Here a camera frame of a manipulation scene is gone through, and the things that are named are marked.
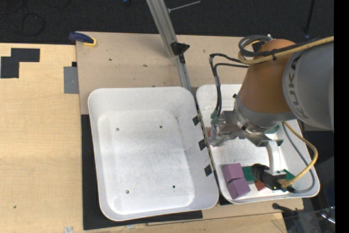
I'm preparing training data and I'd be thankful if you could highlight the red cube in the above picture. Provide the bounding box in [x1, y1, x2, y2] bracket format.
[254, 180, 268, 192]

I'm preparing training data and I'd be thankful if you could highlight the purple cube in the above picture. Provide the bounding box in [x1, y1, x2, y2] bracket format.
[226, 177, 251, 200]
[221, 163, 245, 183]

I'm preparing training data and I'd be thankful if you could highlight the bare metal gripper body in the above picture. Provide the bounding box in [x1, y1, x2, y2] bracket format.
[216, 110, 249, 141]

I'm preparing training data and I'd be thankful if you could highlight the white plastic tray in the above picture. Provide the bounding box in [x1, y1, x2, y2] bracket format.
[195, 83, 321, 205]
[87, 86, 220, 222]

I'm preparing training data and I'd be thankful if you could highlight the black cylinder on white bracket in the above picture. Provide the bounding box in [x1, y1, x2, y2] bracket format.
[250, 139, 287, 190]

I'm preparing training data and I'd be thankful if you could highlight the thin black and white rod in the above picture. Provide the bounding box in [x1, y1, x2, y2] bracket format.
[192, 91, 216, 173]

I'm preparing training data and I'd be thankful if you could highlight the green cube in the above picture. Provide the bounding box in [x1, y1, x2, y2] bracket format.
[242, 166, 257, 182]
[281, 169, 296, 193]

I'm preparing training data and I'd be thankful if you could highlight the pale wood board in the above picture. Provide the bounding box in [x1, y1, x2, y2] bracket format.
[75, 31, 306, 227]

